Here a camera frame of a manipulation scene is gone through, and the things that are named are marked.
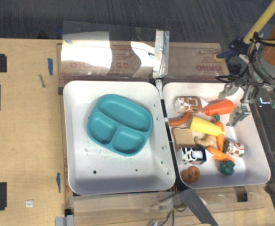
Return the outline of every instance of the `wooden surface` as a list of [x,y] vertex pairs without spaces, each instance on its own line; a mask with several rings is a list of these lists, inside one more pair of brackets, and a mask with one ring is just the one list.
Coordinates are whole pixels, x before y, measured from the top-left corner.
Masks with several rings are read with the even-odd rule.
[[[56,216],[64,214],[58,43],[61,41],[0,39],[0,53],[8,58],[8,72],[0,73],[0,182],[8,184],[8,205],[0,211],[0,226],[50,226],[55,225]],[[53,60],[52,76],[47,58]],[[57,173],[61,174],[61,193]],[[270,196],[264,191],[260,195],[257,209],[213,213],[213,216],[219,225],[273,226],[275,210]],[[25,206],[29,199],[34,200],[33,208]],[[147,226],[149,221],[113,225]],[[175,225],[199,225],[199,221],[195,216],[176,217]]]

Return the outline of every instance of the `toy chocolate donut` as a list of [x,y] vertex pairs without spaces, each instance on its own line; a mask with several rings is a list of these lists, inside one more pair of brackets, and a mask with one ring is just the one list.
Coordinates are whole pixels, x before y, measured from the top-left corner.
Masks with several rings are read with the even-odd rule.
[[181,173],[182,180],[186,183],[194,183],[200,177],[200,170],[194,166],[185,169]]

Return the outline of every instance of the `toy carrot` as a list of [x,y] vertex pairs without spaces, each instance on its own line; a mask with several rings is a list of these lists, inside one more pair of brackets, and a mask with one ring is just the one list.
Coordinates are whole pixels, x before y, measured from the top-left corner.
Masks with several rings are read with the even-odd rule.
[[180,125],[186,123],[191,118],[191,116],[192,116],[192,112],[188,111],[181,118],[175,119],[175,120],[170,120],[169,124],[170,124],[170,126],[180,126]]
[[219,149],[213,147],[213,146],[208,146],[205,147],[203,145],[201,145],[202,148],[205,148],[207,151],[209,151],[211,154],[213,154],[214,159],[220,160],[220,161],[229,161],[231,160],[232,162],[235,162],[234,159],[232,159],[230,156],[228,156],[227,154],[221,152]]
[[[214,118],[217,120],[215,125],[220,126],[221,130],[224,131],[224,125],[222,122],[220,122],[220,115],[215,115]],[[217,145],[219,150],[222,152],[224,149],[224,140],[225,140],[225,135],[224,134],[219,134],[217,136]]]

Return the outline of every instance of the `dark background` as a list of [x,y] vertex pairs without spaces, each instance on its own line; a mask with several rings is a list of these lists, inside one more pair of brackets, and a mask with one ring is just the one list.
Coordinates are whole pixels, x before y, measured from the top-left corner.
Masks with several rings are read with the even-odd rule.
[[[63,21],[170,31],[170,41],[217,42],[243,37],[272,0],[0,0],[0,38],[59,39]],[[275,14],[264,27],[267,38]],[[275,110],[259,108],[275,163]],[[274,206],[275,193],[270,190]]]

